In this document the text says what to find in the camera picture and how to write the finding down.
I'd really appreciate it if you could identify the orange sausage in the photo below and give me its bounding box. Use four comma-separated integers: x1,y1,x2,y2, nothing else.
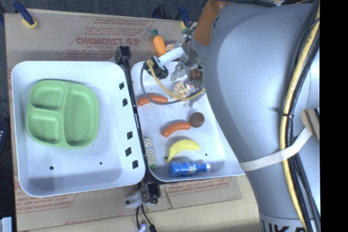
136,93,169,107
161,121,192,138

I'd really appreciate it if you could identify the white plastic tray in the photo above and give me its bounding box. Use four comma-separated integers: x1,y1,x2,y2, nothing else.
130,60,246,183
10,60,146,198

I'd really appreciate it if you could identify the blue bottle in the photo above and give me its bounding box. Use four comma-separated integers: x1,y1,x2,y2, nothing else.
169,160,212,178

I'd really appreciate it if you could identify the white patterned packet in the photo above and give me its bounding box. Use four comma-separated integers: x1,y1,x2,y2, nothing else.
144,136,159,170

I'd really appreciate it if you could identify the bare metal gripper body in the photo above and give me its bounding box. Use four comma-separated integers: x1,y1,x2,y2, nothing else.
181,39,204,83

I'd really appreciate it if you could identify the orange carrot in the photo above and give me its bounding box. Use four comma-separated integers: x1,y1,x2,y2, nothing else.
151,29,167,58

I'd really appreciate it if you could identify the green divided plate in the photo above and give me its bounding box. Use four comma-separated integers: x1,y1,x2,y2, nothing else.
25,79,100,149

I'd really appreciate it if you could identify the black block with thin wires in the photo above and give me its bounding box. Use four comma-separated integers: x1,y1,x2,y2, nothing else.
139,181,161,204
115,45,133,64

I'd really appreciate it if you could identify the brown round biscuit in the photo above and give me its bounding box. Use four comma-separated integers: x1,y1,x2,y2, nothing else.
189,112,206,129

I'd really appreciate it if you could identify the brown cardboard board red print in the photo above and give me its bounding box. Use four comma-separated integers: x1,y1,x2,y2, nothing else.
4,8,243,232

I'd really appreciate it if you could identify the yellow banana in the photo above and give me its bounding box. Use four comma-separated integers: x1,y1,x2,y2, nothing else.
165,139,201,164

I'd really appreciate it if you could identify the pale pizza slice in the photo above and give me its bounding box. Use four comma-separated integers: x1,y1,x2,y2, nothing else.
173,80,191,101

